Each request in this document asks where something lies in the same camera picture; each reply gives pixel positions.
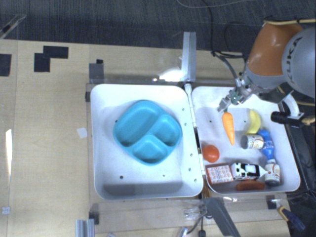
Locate blue plastic bottle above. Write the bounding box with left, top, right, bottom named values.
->
left=257, top=129, right=276, bottom=163

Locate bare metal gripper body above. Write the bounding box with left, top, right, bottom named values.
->
left=228, top=76, right=258, bottom=106

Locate brown sausage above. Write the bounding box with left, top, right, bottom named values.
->
left=235, top=180, right=266, bottom=192

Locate white plastic tray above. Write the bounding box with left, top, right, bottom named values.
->
left=191, top=85, right=302, bottom=196
left=89, top=83, right=204, bottom=201

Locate orange carrot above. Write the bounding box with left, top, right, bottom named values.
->
left=221, top=111, right=236, bottom=146

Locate red tomato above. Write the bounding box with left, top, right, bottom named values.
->
left=202, top=144, right=220, bottom=163

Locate black cylinder on white bracket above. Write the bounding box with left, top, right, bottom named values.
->
left=270, top=93, right=306, bottom=127

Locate orange and white carton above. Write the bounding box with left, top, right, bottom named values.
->
left=205, top=164, right=235, bottom=185

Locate white and orange can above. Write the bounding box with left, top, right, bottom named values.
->
left=240, top=134, right=265, bottom=150
left=264, top=162, right=281, bottom=187

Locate cow print milk carton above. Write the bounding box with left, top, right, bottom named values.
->
left=230, top=162, right=269, bottom=182

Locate yellow banana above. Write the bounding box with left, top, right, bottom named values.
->
left=245, top=109, right=263, bottom=136

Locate blue divided plate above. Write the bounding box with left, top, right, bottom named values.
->
left=113, top=99, right=184, bottom=167

